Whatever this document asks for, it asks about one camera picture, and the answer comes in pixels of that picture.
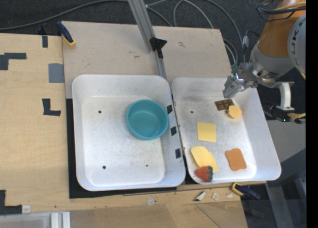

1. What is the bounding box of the pale wood board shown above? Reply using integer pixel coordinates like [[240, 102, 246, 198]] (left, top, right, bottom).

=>
[[61, 20, 268, 192]]

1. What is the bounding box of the small yellow biscuit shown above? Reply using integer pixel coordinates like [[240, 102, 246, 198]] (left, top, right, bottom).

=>
[[225, 105, 243, 119]]

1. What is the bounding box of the teal bowl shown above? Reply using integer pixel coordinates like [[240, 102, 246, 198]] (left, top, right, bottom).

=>
[[126, 99, 170, 141]]

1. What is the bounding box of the brown chocolate bar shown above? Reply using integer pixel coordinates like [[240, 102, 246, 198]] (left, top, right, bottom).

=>
[[214, 98, 235, 111]]

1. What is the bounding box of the orange toast slice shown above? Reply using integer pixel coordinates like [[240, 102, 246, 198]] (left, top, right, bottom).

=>
[[225, 148, 247, 172]]

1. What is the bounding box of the pale yellow bread slice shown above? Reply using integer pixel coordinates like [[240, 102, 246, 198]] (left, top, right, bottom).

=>
[[190, 145, 211, 168]]

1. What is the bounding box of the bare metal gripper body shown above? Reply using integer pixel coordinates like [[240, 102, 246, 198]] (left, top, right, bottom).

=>
[[235, 62, 277, 89]]

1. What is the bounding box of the yellow square cheese slice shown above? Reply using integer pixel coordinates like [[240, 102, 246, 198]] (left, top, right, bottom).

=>
[[196, 121, 217, 144]]

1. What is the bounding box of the white plastic tray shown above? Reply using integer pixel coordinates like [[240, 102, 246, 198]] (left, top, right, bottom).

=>
[[170, 76, 282, 185], [72, 74, 187, 192]]

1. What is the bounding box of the black cylinder on white bracket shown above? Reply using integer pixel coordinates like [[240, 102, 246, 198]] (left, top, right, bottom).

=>
[[262, 81, 299, 123]]

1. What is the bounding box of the red strawberry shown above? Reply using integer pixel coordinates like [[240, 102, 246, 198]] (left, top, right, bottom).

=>
[[195, 165, 214, 182]]

